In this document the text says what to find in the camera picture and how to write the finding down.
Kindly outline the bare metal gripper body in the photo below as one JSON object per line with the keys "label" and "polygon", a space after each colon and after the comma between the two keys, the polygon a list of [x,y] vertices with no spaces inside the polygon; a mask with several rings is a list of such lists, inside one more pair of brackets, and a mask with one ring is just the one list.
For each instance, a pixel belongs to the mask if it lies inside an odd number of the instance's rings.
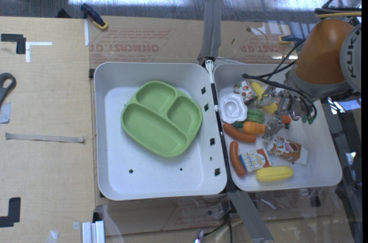
{"label": "bare metal gripper body", "polygon": [[277,92],[279,98],[276,115],[288,115],[292,120],[306,122],[310,116],[310,105],[296,92],[281,90]]}

